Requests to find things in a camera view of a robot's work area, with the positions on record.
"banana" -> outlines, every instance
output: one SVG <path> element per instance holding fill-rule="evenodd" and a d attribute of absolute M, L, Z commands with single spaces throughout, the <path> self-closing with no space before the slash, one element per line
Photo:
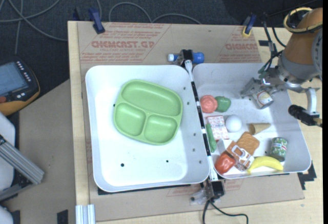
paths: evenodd
<path fill-rule="evenodd" d="M 247 171 L 250 173 L 253 169 L 259 168 L 259 167 L 269 167 L 276 170 L 283 170 L 283 165 L 280 163 L 279 160 L 275 159 L 274 157 L 270 156 L 258 156 L 254 159 L 251 166 L 247 169 Z"/>

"can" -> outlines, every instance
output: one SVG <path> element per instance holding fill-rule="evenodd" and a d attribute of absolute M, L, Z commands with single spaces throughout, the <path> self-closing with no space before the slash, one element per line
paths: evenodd
<path fill-rule="evenodd" d="M 288 141 L 282 137 L 272 139 L 269 156 L 276 158 L 280 162 L 285 161 Z"/>
<path fill-rule="evenodd" d="M 253 94 L 253 98 L 260 109 L 266 108 L 273 103 L 273 99 L 267 91 L 260 91 L 257 94 Z"/>

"red tomato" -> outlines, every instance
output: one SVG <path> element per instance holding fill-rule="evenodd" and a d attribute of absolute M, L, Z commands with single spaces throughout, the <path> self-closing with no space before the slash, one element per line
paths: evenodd
<path fill-rule="evenodd" d="M 226 152 L 223 152 L 217 159 L 214 167 L 221 175 L 228 172 L 236 164 L 236 160 L 229 156 Z"/>

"device screen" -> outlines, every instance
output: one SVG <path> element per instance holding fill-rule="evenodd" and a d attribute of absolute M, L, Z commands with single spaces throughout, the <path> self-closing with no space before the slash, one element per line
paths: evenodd
<path fill-rule="evenodd" d="M 28 87 L 14 62 L 0 66 L 0 95 Z"/>

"wooden table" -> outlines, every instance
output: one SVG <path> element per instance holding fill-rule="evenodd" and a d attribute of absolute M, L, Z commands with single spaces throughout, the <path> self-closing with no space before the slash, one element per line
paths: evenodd
<path fill-rule="evenodd" d="M 208 28 L 208 26 L 197 26 L 197 29 L 199 30 L 197 34 L 202 34 L 203 32 L 201 32 L 201 30 L 204 28 Z M 278 29 L 276 31 L 280 39 L 284 43 L 287 43 L 291 34 L 284 29 Z M 68 22 L 68 33 L 76 205 L 86 206 L 90 204 L 90 194 L 88 185 L 83 100 L 81 98 L 81 80 L 84 78 L 81 77 L 80 72 L 77 22 Z M 253 28 L 253 34 L 257 43 L 259 40 L 267 40 L 263 28 Z M 194 36 L 195 40 L 200 38 L 204 37 L 198 37 L 197 35 Z M 278 45 L 278 43 L 276 44 L 278 50 L 281 50 L 282 48 Z M 259 46 L 259 51 L 263 61 L 268 59 L 269 51 L 267 49 L 265 50 L 265 48 Z M 311 86 L 322 87 L 322 83 L 321 81 L 314 79 L 311 82 Z M 294 92 L 289 93 L 292 99 L 292 103 L 306 107 L 306 96 L 304 94 L 297 94 Z M 320 112 L 322 117 L 321 89 L 317 92 L 317 96 L 318 112 Z M 308 127 L 304 124 L 301 124 L 301 129 L 310 150 L 313 165 L 317 175 L 315 181 L 307 182 L 305 184 L 305 199 L 276 203 L 264 203 L 262 205 L 255 206 L 234 207 L 225 209 L 226 212 L 231 214 L 247 214 L 250 219 L 250 223 L 323 223 L 322 129 L 319 127 Z M 103 221 L 101 223 L 201 223 L 201 215 L 201 211 L 192 211 L 188 213 Z M 206 214 L 206 223 L 218 223 L 220 221 L 228 223 L 245 223 L 245 218 L 242 216 L 236 218 L 222 216 L 221 213 L 210 208 Z"/>

